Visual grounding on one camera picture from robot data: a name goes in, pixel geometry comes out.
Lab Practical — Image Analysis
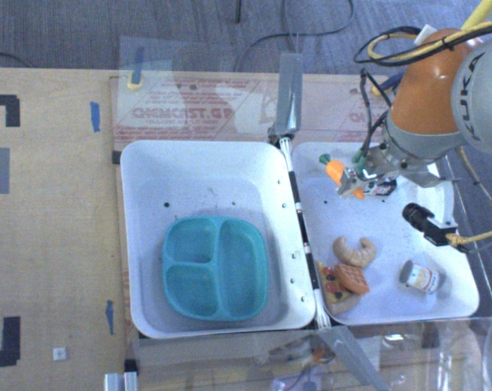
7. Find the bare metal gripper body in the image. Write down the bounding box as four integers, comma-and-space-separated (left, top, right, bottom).
354, 144, 411, 183

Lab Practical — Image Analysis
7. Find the black cylinder on white bracket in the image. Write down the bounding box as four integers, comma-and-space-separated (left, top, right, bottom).
402, 161, 460, 248

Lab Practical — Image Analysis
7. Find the orange waffle biscuit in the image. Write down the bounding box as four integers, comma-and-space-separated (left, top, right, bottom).
334, 263, 371, 296

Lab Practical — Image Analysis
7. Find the orange carrot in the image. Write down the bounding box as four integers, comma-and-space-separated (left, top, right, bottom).
318, 152, 367, 201

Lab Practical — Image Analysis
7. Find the tan croissant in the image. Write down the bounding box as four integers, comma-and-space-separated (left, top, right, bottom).
332, 235, 378, 270

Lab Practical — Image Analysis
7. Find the blue divided plate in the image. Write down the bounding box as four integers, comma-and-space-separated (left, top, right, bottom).
160, 215, 270, 323

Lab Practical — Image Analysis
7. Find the small white can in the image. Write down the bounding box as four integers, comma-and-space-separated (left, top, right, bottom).
398, 259, 442, 295

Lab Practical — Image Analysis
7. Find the brown cardboard board red print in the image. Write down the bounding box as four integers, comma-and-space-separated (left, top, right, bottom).
108, 70, 492, 387

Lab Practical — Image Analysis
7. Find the pizza slice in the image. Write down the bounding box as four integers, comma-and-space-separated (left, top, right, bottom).
315, 260, 363, 317

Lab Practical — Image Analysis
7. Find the white plastic tray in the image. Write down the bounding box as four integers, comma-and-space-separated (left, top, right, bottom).
291, 141, 481, 327
119, 138, 318, 340

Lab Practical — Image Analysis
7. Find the black white red small carton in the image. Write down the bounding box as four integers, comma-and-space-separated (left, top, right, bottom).
362, 178, 398, 197

